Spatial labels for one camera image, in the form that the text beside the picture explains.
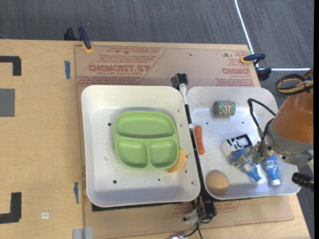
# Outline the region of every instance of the gray floor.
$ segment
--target gray floor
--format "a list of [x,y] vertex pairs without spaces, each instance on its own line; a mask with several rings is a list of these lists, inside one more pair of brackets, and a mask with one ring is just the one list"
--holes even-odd
[[[266,54],[260,67],[313,66],[315,0],[237,3],[253,51]],[[97,41],[248,44],[235,0],[0,0],[0,38],[63,40],[81,25]],[[261,82],[279,107],[274,82],[289,73]],[[302,189],[298,198],[315,238],[314,194]]]

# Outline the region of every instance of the blue bottle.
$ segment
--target blue bottle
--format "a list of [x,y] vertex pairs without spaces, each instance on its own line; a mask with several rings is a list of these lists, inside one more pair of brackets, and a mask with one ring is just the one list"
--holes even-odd
[[239,167],[244,173],[250,176],[257,185],[263,184],[265,181],[258,174],[257,166],[253,162],[252,157],[249,156],[243,149],[236,151],[233,154],[234,164]]
[[272,155],[266,159],[263,163],[263,168],[271,179],[271,185],[278,186],[280,185],[280,180],[278,179],[278,160],[277,156]]

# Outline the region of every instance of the gray square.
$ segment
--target gray square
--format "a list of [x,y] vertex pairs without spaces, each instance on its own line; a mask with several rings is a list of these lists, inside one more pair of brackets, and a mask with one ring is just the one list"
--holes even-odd
[[0,89],[0,117],[14,117],[15,89]]

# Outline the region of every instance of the tin can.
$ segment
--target tin can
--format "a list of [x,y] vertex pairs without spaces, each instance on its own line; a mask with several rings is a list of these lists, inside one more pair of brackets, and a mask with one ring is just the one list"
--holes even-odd
[[215,116],[233,116],[235,110],[233,101],[215,101],[213,104],[213,114]]

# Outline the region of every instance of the white container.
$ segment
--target white container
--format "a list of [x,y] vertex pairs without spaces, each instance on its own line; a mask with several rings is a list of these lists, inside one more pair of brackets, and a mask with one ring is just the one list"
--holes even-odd
[[[81,94],[87,194],[100,207],[194,200],[200,182],[180,92],[172,87],[92,85]],[[175,122],[179,148],[187,153],[181,170],[138,171],[116,158],[113,125],[131,110],[160,111]]]
[[[221,148],[221,144],[229,138],[248,134],[253,144],[260,140],[257,127],[250,115],[247,100],[256,99],[268,106],[275,113],[278,111],[276,100],[266,89],[248,87],[194,87],[187,93],[193,126],[202,127],[202,141],[205,153],[200,155],[200,164],[204,180],[211,170],[223,172],[229,179],[229,189],[223,195],[208,193],[220,200],[239,198],[254,198],[275,195],[295,194],[300,187],[292,182],[293,173],[297,167],[278,161],[278,177],[281,185],[274,187],[268,180],[267,174],[258,165],[259,175],[266,183],[258,186],[239,168],[233,166]],[[229,117],[215,117],[212,106],[215,101],[233,101],[236,106],[235,114]],[[262,131],[266,123],[273,118],[261,105],[253,103],[254,114]]]

